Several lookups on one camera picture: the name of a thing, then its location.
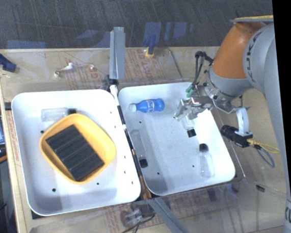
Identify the black cylinder on white bracket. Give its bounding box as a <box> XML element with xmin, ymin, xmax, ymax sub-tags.
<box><xmin>218</xmin><ymin>106</ymin><xmax>255</xmax><ymax>150</ymax></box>

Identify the thin black and white rod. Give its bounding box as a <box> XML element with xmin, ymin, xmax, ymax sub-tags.
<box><xmin>109</xmin><ymin>81</ymin><xmax>152</xmax><ymax>202</ymax></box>

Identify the yellow bowl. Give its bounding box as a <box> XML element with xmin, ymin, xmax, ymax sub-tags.
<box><xmin>36</xmin><ymin>110</ymin><xmax>120</xmax><ymax>189</ymax></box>

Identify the white plastic tray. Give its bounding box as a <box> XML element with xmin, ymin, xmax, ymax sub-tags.
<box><xmin>9</xmin><ymin>82</ymin><xmax>144</xmax><ymax>219</ymax></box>
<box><xmin>116</xmin><ymin>76</ymin><xmax>238</xmax><ymax>201</ymax></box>

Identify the blue bottle with white cap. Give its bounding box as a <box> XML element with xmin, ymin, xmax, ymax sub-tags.
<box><xmin>128</xmin><ymin>97</ymin><xmax>167</xmax><ymax>115</ymax></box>

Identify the black ribbed foam block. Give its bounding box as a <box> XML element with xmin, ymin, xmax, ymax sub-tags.
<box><xmin>44</xmin><ymin>121</ymin><xmax>107</xmax><ymax>185</ymax></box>

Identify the black block with thin wires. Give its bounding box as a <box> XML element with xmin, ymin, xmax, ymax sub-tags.
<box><xmin>137</xmin><ymin>201</ymin><xmax>156</xmax><ymax>219</ymax></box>

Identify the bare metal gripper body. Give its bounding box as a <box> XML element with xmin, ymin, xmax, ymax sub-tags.
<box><xmin>179</xmin><ymin>83</ymin><xmax>224</xmax><ymax>118</ymax></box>

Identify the brown cardboard board, red print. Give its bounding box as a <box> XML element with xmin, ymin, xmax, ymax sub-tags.
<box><xmin>0</xmin><ymin>32</ymin><xmax>251</xmax><ymax>233</ymax></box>

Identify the clear plastic bottle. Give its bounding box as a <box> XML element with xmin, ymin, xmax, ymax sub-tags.
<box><xmin>40</xmin><ymin>105</ymin><xmax>78</xmax><ymax>123</ymax></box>
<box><xmin>197</xmin><ymin>142</ymin><xmax>216</xmax><ymax>178</ymax></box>
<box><xmin>181</xmin><ymin>114</ymin><xmax>198</xmax><ymax>139</ymax></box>
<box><xmin>129</xmin><ymin>128</ymin><xmax>149</xmax><ymax>170</ymax></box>

